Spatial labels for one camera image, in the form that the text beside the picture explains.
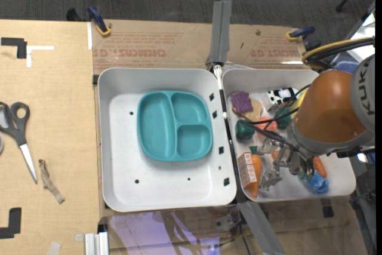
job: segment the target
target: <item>blue and yellow clamp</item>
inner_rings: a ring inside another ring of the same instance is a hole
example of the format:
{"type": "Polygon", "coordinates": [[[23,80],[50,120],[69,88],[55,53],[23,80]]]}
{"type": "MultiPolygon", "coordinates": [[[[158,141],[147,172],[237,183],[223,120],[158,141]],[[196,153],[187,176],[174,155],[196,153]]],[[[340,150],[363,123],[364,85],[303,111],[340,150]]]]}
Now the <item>blue and yellow clamp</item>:
{"type": "Polygon", "coordinates": [[[90,15],[90,19],[94,19],[95,21],[95,28],[102,36],[108,36],[110,35],[110,27],[105,25],[105,22],[102,19],[102,16],[97,11],[95,7],[90,5],[88,7],[88,12],[90,15]]]}
{"type": "Polygon", "coordinates": [[[314,27],[304,27],[301,29],[297,29],[296,31],[290,31],[285,34],[286,39],[289,42],[294,42],[298,40],[300,36],[303,37],[303,39],[306,39],[309,34],[314,33],[316,28],[314,27]]]}

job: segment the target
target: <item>scissors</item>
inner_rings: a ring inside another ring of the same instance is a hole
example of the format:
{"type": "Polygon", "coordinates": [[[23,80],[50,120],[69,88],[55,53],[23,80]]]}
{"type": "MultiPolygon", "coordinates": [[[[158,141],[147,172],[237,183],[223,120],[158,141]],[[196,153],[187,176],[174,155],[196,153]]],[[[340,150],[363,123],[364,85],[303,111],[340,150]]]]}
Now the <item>scissors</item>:
{"type": "Polygon", "coordinates": [[[9,107],[4,102],[0,102],[0,114],[1,113],[4,113],[4,116],[3,120],[0,120],[0,131],[8,133],[16,140],[23,153],[29,172],[32,175],[32,179],[37,184],[35,166],[33,165],[32,156],[30,155],[28,144],[25,139],[25,126],[30,114],[29,106],[22,102],[15,102],[9,107]],[[25,110],[23,117],[18,116],[17,111],[19,109],[25,110]]]}

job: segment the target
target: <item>scissor blade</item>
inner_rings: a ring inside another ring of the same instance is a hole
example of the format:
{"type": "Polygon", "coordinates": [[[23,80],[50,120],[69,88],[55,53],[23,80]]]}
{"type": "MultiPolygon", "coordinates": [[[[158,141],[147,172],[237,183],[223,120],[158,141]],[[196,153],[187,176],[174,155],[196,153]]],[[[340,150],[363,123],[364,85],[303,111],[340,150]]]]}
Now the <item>scissor blade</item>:
{"type": "Polygon", "coordinates": [[[33,165],[32,156],[30,155],[28,145],[27,144],[21,145],[20,149],[23,152],[23,156],[28,166],[30,175],[32,176],[33,181],[35,181],[35,183],[37,184],[36,170],[35,170],[35,166],[33,165]]]}

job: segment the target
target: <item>teal divided plate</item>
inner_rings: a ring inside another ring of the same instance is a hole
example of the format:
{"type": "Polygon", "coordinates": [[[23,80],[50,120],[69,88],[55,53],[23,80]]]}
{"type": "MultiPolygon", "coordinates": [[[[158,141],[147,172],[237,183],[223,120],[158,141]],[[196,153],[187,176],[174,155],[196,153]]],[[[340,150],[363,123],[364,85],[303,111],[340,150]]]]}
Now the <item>teal divided plate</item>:
{"type": "Polygon", "coordinates": [[[138,104],[143,152],[163,162],[192,161],[212,147],[212,126],[203,100],[185,91],[153,91],[138,104]]]}

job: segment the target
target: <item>scissor handle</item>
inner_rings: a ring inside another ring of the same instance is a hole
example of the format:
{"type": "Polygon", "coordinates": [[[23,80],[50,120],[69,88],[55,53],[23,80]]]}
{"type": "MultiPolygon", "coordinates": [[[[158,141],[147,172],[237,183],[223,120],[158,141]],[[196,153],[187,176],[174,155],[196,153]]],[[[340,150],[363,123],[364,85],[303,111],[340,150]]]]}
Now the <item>scissor handle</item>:
{"type": "Polygon", "coordinates": [[[15,102],[11,105],[10,110],[13,120],[16,122],[17,129],[23,134],[25,134],[26,122],[28,121],[30,115],[29,106],[22,102],[15,102]],[[23,117],[18,116],[17,111],[19,109],[25,110],[25,114],[23,117]]]}
{"type": "Polygon", "coordinates": [[[12,117],[12,113],[11,113],[10,107],[7,104],[5,104],[4,102],[0,102],[0,109],[2,109],[2,108],[4,110],[4,118],[5,118],[8,126],[5,127],[5,126],[0,124],[0,131],[6,132],[8,134],[11,134],[15,138],[15,140],[16,140],[16,142],[17,142],[17,144],[19,146],[25,144],[26,143],[26,139],[25,139],[25,136],[24,136],[24,132],[20,131],[18,128],[16,128],[14,126],[13,117],[12,117]]]}

